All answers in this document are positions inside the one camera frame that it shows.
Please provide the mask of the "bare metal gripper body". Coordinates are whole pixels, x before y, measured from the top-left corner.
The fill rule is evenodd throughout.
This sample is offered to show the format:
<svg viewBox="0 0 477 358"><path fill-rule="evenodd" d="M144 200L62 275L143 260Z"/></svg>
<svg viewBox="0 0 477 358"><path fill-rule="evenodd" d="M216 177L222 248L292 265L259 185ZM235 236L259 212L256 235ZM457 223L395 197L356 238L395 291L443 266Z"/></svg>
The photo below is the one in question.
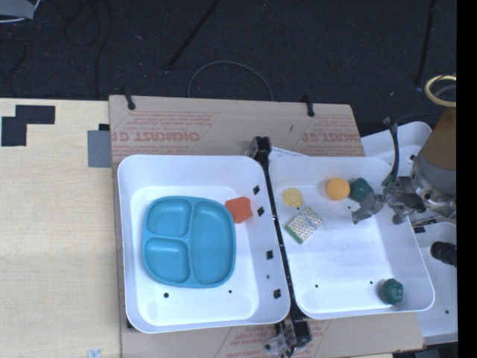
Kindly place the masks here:
<svg viewBox="0 0 477 358"><path fill-rule="evenodd" d="M387 176L383 197L393 212L407 210L410 216L430 211L431 218L456 218L455 199L425 178Z"/></svg>

